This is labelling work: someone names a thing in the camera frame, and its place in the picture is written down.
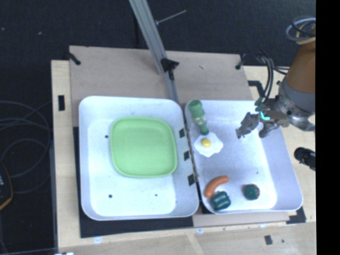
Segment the brown object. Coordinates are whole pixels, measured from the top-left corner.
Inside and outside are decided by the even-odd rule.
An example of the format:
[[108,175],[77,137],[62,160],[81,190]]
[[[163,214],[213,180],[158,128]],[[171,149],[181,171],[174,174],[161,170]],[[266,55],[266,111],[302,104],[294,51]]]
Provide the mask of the brown object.
[[229,177],[228,176],[219,176],[217,178],[215,178],[214,180],[212,180],[206,190],[204,191],[204,196],[207,198],[211,198],[213,196],[214,190],[221,184],[223,183],[227,183],[229,181]]
[[287,74],[288,85],[297,91],[315,94],[315,62],[316,42],[301,45]]

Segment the sausage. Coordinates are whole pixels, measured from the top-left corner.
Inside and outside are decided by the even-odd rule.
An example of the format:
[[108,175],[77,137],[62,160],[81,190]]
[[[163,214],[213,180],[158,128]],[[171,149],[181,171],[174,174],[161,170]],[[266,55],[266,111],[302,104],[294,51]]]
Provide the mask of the sausage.
[[211,198],[213,196],[214,190],[221,184],[227,183],[229,181],[228,176],[219,176],[215,179],[213,179],[208,186],[206,187],[206,190],[204,191],[204,196],[207,198]]

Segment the black bracket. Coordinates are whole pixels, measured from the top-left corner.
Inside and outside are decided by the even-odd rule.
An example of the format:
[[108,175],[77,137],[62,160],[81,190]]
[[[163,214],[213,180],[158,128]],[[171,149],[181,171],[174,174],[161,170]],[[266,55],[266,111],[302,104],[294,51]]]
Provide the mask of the black bracket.
[[167,58],[162,58],[160,61],[161,65],[163,66],[164,72],[168,72],[169,78],[174,80],[174,72],[173,70],[179,65],[179,62],[172,61]]

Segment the dark green object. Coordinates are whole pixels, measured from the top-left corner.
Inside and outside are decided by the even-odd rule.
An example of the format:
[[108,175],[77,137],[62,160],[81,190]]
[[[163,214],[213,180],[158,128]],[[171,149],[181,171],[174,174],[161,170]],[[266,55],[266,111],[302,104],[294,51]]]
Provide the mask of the dark green object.
[[228,194],[225,191],[222,191],[213,196],[210,203],[214,210],[223,210],[228,208],[232,202],[230,201]]
[[260,196],[260,189],[256,184],[248,184],[244,188],[244,196],[250,200],[258,199]]
[[201,134],[207,135],[209,130],[207,128],[207,120],[205,117],[205,112],[202,108],[202,102],[200,100],[193,100],[189,103],[188,108],[196,125],[200,128]]

